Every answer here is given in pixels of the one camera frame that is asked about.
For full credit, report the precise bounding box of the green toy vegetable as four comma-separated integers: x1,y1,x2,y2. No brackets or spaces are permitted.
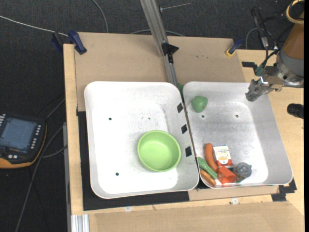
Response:
197,156,218,180

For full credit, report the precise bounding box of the orange red carton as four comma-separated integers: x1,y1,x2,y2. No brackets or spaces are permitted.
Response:
217,165,237,186

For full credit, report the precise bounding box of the orange toy carrot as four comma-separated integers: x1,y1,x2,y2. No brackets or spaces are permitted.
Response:
199,168,217,188

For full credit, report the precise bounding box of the orange toy sausage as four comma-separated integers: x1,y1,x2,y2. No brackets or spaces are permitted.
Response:
204,143,219,174

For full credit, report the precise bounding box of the green bowl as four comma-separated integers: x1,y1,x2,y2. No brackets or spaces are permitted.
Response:
137,130,182,173

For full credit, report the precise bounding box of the brown cardboard board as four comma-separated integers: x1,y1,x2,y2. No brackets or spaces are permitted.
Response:
73,32,281,202

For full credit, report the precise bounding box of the green toy pepper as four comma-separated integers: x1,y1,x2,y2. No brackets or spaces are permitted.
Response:
191,95,209,114

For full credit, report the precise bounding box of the white plastic tray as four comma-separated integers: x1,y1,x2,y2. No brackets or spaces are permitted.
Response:
84,81,200,200
182,81,294,189

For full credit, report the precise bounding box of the small grey can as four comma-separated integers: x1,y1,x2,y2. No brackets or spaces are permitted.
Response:
233,161,253,183

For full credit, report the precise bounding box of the white and orange carton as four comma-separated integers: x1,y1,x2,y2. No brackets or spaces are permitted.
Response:
212,144,234,168

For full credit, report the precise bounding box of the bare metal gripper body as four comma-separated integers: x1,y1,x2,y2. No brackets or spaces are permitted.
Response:
259,65,304,92

